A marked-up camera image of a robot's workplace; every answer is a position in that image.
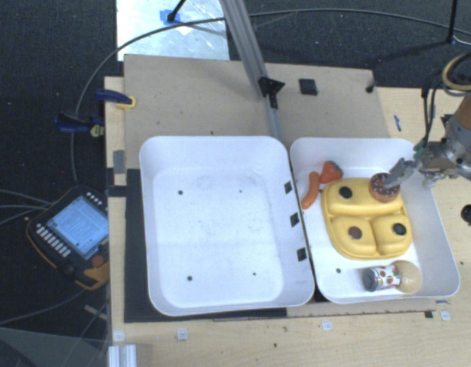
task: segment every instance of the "blue screen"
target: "blue screen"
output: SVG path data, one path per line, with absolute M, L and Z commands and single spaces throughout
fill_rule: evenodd
M 108 236 L 107 217 L 83 196 L 76 198 L 47 225 L 85 259 L 91 257 L 97 245 Z

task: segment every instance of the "yellow muffin tray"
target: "yellow muffin tray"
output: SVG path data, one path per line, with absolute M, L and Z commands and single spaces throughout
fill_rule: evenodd
M 369 178 L 329 183 L 322 193 L 327 232 L 347 258 L 372 260 L 403 255 L 412 243 L 411 223 L 402 198 L 380 203 L 368 189 Z

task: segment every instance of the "black floor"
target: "black floor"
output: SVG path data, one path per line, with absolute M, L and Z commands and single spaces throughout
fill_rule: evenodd
M 246 0 L 250 12 L 295 8 L 354 8 L 422 18 L 448 25 L 451 0 Z M 447 44 L 448 30 L 402 18 L 365 13 L 300 13 L 280 21 L 254 20 L 268 62 L 373 69 L 380 86 L 420 87 L 434 71 L 470 46 Z M 471 0 L 460 0 L 456 27 L 471 33 Z M 115 0 L 0 0 L 0 188 L 56 200 L 73 186 L 70 137 L 54 130 L 59 110 L 72 112 L 87 78 L 115 48 Z M 457 31 L 461 40 L 471 36 Z M 230 45 L 232 58 L 236 52 Z M 100 115 L 93 90 L 105 75 L 118 75 L 111 62 L 86 94 L 82 112 Z M 76 137 L 81 182 L 106 185 L 102 139 Z M 0 194 L 0 205 L 31 204 Z M 22 209 L 0 209 L 0 221 Z M 61 302 L 80 289 L 52 269 L 25 238 L 24 216 L 0 226 L 0 321 Z M 83 307 L 104 304 L 103 288 L 7 327 L 78 336 L 91 314 Z M 98 320 L 86 336 L 101 339 Z

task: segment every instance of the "empty white tray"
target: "empty white tray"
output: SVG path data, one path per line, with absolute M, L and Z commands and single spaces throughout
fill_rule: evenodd
M 412 159 L 413 154 L 413 144 L 401 139 L 300 138 L 291 146 L 291 163 L 297 192 L 304 197 L 309 173 L 320 173 L 325 161 L 335 161 L 343 169 L 344 177 L 371 177 L 388 172 L 399 158 Z M 304 210 L 317 286 L 327 299 L 347 304 L 404 297 L 447 297 L 458 291 L 460 274 L 434 196 L 430 189 L 423 187 L 423 179 L 416 172 L 401 186 L 413 239 L 408 251 L 397 258 L 361 261 L 344 257 L 335 250 L 327 234 L 320 207 L 321 195 Z M 388 265 L 398 259 L 419 267 L 423 283 L 416 294 L 403 294 L 396 289 L 368 292 L 364 288 L 363 268 Z
M 140 163 L 157 310 L 186 316 L 309 301 L 313 273 L 279 141 L 155 137 Z

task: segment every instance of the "wooden table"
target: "wooden table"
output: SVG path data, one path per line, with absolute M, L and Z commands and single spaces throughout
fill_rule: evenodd
M 306 67 L 307 73 L 312 68 Z M 106 78 L 106 87 L 122 91 L 123 78 Z M 419 89 L 377 88 L 391 138 L 418 142 L 424 134 Z M 458 99 L 437 94 L 437 116 L 452 113 Z M 400 118 L 398 131 L 394 116 Z M 285 126 L 285 112 L 282 123 Z M 125 112 L 106 104 L 107 164 L 125 150 Z M 439 139 L 443 127 L 435 121 L 431 137 Z M 115 184 L 125 184 L 122 170 Z M 336 365 L 454 365 L 471 366 L 471 227 L 460 218 L 471 203 L 471 183 L 464 179 L 440 181 L 434 188 L 444 228 L 461 276 L 460 291 L 434 306 L 433 318 L 424 312 L 336 313 L 329 317 L 270 320 L 193 320 L 174 323 L 124 323 L 125 198 L 109 198 L 112 331 L 115 345 L 137 344 L 139 366 L 336 366 Z M 450 320 L 442 320 L 447 310 Z M 332 323 L 323 329 L 323 320 Z M 189 330 L 178 341 L 177 330 Z

